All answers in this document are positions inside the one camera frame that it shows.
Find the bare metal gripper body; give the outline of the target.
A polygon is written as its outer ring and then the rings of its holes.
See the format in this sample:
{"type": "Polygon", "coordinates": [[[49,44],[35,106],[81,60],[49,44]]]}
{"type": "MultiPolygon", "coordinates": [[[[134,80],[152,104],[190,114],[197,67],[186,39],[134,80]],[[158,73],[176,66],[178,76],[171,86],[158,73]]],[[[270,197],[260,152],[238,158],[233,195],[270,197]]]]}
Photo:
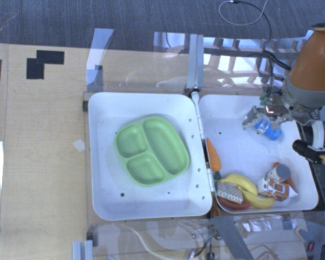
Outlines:
{"type": "Polygon", "coordinates": [[[295,101],[289,93],[267,93],[262,95],[262,113],[269,119],[293,119],[291,113],[295,101]]]}

